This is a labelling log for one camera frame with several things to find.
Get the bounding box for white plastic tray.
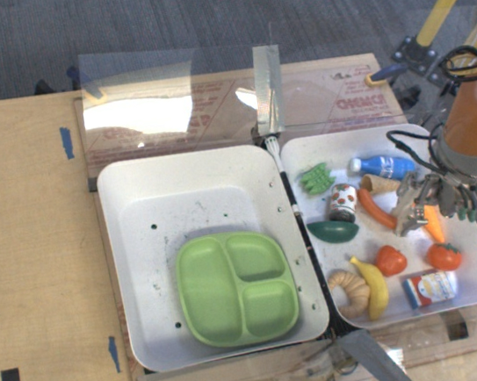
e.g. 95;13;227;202
278;111;477;339
92;133;336;378

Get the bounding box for tan ice cream cone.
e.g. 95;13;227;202
358;169;403;198

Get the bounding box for yellow banana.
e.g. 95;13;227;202
348;250;394;323

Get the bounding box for green pea pods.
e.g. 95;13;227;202
296;160;340;198

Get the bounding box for tan croissant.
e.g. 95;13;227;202
324;265;375;322

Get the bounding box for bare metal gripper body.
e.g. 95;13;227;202
401;163;474;211

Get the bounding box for orange sausage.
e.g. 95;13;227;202
356;183;400;235

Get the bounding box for dark green half-round piece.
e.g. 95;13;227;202
306;214;361;248

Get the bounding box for red tomato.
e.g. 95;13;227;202
423;239;464;275

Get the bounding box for white can red print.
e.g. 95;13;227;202
323;180;362;226

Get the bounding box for orange carrot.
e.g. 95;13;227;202
413;200;447;248

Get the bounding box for brown cardboard board red print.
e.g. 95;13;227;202
73;37;477;381

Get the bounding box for blue bottle white cap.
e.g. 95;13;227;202
347;148;419;189

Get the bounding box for red blue white can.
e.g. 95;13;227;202
401;267;462;311

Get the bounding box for red bell pepper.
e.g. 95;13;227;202
372;242;410;279

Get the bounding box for green divided plate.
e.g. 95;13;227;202
170;222;306;355

